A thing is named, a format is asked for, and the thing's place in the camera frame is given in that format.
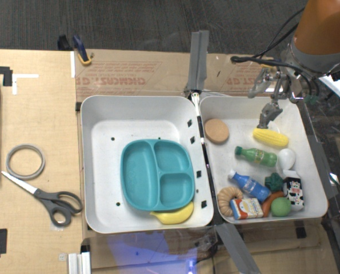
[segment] white tray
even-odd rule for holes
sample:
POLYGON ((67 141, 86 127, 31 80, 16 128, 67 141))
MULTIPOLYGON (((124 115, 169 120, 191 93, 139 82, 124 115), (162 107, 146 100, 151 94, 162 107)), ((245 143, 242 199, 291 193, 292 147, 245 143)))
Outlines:
POLYGON ((197 115, 188 99, 180 96, 91 96, 82 103, 81 121, 85 213, 94 231, 119 233, 201 227, 211 221, 214 211, 197 115), (120 162, 125 145, 134 140, 159 137, 183 145, 193 165, 194 212, 181 224, 163 225, 149 212, 133 208, 122 191, 120 162))
MULTIPOLYGON (((249 99, 231 96, 208 96, 201 101, 200 112, 203 123, 212 118, 220 119, 226 123, 230 133, 224 144, 214 144, 207 139, 205 140, 216 193, 223 187, 236 186, 227 177, 231 168, 241 175, 251 176, 261 184, 264 184, 264 178, 270 176, 273 172, 282 176, 278 166, 268 168, 250 163, 245 159, 236 158, 234 155, 236 146, 259 148, 276 154, 280 151, 280 149, 262 144, 252 136, 252 131, 259 122, 261 109, 268 102, 270 102, 270 98, 249 99)), ((270 214, 269 217, 236 220, 234 217, 222 215, 229 223, 246 224, 318 218, 327 211, 327 198, 318 175, 299 109, 289 100, 280 100, 279 106, 283 109, 283 112, 275 121, 269 123, 269 129, 283 133, 289 138, 288 148, 296 154, 296 161, 292 170, 296 171, 301 177, 305 208, 297 212, 292 211, 286 217, 272 217, 270 214)), ((248 194, 243 195, 244 198, 250 198, 248 194)))

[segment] green bottle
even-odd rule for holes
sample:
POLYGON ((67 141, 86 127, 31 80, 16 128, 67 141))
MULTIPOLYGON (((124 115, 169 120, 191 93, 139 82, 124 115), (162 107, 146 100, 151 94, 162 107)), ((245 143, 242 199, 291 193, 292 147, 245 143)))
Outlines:
POLYGON ((278 160, 275 153, 257 148, 243 149, 241 146, 237 146, 234 153, 236 155, 243 155, 250 162, 259 163, 267 167, 274 167, 278 160))

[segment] dark gray carpet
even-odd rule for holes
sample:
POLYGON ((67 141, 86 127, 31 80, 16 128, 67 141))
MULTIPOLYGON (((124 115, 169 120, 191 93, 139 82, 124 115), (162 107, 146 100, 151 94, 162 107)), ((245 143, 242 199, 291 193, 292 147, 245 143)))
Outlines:
POLYGON ((57 50, 78 34, 88 49, 189 52, 191 32, 209 30, 210 53, 254 54, 307 1, 0 0, 0 49, 57 50))

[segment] teal plate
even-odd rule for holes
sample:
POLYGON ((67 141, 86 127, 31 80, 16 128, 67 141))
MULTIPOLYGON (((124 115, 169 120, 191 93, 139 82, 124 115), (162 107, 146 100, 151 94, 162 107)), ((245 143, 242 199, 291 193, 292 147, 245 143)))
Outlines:
POLYGON ((120 173, 124 196, 136 209, 174 210, 193 199, 193 166, 189 154, 177 142, 130 142, 122 151, 120 173))

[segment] scissors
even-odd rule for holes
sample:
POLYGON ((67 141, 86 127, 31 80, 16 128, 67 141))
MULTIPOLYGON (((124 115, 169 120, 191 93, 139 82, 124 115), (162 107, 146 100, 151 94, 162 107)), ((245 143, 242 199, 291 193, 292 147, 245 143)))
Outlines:
POLYGON ((61 192, 55 192, 55 193, 47 193, 44 192, 38 188, 33 187, 32 185, 24 182, 23 180, 20 180, 18 178, 15 178, 14 176, 11 176, 5 171, 1 172, 5 177, 10 179, 15 184, 19 185, 23 189, 27 190, 29 193, 34 195, 35 198, 37 198, 40 202, 43 203, 45 208, 48 210, 49 216, 51 221, 54 225, 57 227, 63 227, 71 223, 71 216, 72 214, 76 214, 82 211, 83 206, 80 198, 71 193, 66 191, 61 192), (68 201, 62 200, 61 197, 71 197, 78 204, 78 208, 75 208, 72 204, 70 204, 68 201), (54 214, 60 213, 64 216, 64 221, 58 221, 54 214))

